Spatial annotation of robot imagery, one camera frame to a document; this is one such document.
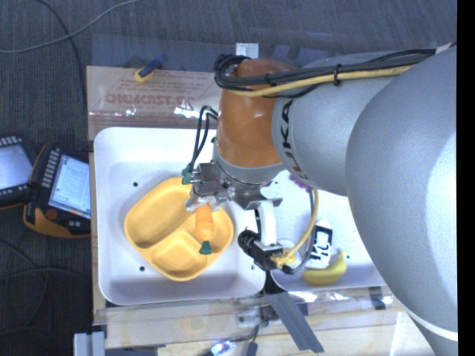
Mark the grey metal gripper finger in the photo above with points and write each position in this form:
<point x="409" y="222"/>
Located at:
<point x="215" y="203"/>
<point x="193" y="203"/>

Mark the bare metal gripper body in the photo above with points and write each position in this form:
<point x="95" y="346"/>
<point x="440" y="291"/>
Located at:
<point x="211" y="182"/>

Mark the orange carrot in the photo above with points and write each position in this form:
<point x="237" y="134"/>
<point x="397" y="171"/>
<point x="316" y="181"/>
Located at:
<point x="204" y="223"/>

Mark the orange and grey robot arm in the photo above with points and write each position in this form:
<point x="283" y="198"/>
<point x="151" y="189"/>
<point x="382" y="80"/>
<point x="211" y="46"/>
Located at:
<point x="371" y="154"/>

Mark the yellow divided plate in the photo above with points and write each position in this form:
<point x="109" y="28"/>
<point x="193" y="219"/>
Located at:
<point x="156" y="210"/>

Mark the purple grapes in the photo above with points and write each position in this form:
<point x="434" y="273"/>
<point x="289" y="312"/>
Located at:
<point x="297" y="182"/>

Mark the white plastic tray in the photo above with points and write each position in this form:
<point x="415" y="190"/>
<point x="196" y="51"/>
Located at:
<point x="122" y="154"/>
<point x="356" y="269"/>

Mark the brown cardboard board red print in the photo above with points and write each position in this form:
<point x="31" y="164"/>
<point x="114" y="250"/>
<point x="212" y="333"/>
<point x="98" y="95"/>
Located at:
<point x="148" y="98"/>

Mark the white carton with black print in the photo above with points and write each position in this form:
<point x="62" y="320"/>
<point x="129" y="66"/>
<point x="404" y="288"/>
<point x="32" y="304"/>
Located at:
<point x="323" y="243"/>

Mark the yellow banana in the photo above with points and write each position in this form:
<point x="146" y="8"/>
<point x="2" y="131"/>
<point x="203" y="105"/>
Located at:
<point x="326" y="274"/>

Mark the black cylinder on white bracket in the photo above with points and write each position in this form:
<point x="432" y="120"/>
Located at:
<point x="268" y="224"/>

